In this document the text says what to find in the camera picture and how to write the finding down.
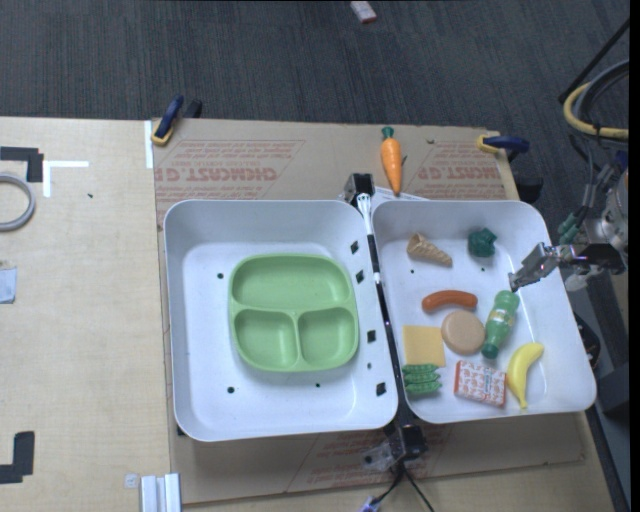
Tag brown cardboard board red print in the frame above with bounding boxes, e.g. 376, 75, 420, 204
149, 117, 587, 506

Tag green pea pods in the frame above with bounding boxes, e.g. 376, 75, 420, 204
401, 363, 444, 396

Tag orange and white carton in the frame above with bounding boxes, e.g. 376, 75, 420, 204
453, 359, 508, 409

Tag orange sausage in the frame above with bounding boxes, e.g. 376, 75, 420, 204
421, 289, 479, 315

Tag green broccoli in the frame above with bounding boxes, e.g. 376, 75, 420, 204
467, 227, 498, 259

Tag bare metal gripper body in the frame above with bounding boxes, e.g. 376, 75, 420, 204
552, 172, 630, 262

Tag round tan biscuit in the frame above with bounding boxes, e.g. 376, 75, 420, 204
440, 309, 487, 357

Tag white plastic tray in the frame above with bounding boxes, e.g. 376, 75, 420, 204
162, 199, 400, 443
371, 199, 598, 425

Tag thin black and white rod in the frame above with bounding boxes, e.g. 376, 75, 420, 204
356, 193, 407, 432

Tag yellow cheese slice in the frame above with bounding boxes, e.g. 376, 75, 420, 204
402, 324, 447, 369

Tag green divided plate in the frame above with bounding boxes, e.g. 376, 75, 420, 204
227, 253, 361, 373

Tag green bottle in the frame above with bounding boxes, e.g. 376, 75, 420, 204
480, 289, 521, 360

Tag yellow banana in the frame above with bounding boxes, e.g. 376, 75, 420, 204
505, 341, 546, 411

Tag white and red packet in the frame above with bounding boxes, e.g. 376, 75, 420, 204
349, 0, 379, 25

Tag orange carrot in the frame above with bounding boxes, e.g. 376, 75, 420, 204
379, 126, 405, 197

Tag tan ice cream cone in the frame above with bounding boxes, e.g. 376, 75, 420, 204
405, 232, 454, 269

